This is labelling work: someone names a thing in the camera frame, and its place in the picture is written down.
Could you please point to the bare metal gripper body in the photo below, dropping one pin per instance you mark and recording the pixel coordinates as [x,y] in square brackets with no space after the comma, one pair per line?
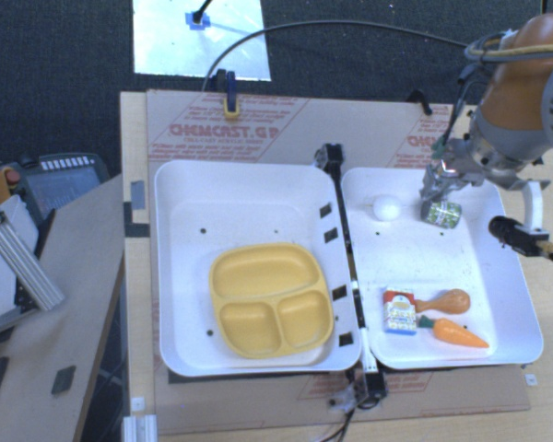
[481,164]

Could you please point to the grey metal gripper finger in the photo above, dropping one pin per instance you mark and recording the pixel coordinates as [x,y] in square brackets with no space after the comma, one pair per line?
[454,189]
[432,184]

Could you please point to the green patterned can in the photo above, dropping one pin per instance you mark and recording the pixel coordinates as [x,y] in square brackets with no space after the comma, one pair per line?
[443,214]

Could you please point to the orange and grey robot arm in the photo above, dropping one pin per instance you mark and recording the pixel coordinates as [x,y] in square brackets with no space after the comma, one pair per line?
[521,76]

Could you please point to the white ball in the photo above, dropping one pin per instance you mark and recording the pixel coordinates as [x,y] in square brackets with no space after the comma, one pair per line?
[386,208]

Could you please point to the white plastic tray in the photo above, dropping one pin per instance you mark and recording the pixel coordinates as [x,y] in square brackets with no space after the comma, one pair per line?
[424,260]
[189,265]

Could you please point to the thin black and white rod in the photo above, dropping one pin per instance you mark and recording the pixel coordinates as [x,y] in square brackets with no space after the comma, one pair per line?
[348,247]

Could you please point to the brown toy chicken drumstick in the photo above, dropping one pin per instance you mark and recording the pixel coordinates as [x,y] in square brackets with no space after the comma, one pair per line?
[449,302]

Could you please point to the red and white carton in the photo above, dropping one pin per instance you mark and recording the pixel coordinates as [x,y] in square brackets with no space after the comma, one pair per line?
[399,311]

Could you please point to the orange toy carrot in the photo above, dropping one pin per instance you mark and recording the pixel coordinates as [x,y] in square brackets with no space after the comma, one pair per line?
[456,333]

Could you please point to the brown cardboard board red print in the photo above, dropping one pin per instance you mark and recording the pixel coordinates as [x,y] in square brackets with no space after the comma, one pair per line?
[276,127]

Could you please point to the yellow divided plate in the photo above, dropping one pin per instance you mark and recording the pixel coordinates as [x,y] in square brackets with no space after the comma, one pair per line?
[267,293]

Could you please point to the black cylinder on white bracket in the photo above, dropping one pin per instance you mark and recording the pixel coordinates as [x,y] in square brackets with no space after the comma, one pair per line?
[518,235]

